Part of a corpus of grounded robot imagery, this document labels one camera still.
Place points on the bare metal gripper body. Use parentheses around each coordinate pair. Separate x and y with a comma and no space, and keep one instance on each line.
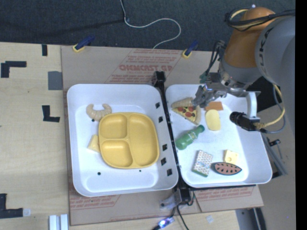
(217,84)

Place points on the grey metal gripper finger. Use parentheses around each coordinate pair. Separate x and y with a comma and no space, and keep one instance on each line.
(206,97)
(197,98)

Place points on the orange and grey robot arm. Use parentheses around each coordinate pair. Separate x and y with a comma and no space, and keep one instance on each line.
(242,47)

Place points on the orange cracker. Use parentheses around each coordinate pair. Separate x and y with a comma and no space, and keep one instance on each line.
(214,106)

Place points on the pizza slice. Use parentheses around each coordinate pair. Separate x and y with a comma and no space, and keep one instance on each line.
(189,114)

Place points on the yellow oval chip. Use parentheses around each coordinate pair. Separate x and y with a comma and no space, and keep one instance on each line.
(213,120)

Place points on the thin black rod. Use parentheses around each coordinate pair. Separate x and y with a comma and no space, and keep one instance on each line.
(170,128)

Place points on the green bottle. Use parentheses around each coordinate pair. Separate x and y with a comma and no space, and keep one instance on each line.
(187,139)

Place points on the white plastic tray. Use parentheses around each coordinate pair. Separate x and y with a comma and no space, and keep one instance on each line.
(230,138)
(120,181)

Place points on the yellow cheese cube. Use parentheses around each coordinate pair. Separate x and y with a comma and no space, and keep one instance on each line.
(230,156)

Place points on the patterned white carton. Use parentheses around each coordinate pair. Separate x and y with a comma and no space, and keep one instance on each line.
(202,163)

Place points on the watermelon slice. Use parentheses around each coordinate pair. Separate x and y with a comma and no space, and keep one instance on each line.
(226,168)

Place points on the yellow divided plate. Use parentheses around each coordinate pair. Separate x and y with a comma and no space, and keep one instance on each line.
(129,140)

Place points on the beige croissant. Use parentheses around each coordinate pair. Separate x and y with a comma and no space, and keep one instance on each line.
(97,114)

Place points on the brown cardboard board red print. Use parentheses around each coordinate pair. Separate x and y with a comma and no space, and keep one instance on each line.
(100,66)

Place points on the yellow cheese wedge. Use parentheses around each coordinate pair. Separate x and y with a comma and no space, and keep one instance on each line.
(94,144)

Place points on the black cylinder on white bracket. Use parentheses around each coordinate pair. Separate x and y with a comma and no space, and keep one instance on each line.
(242,120)

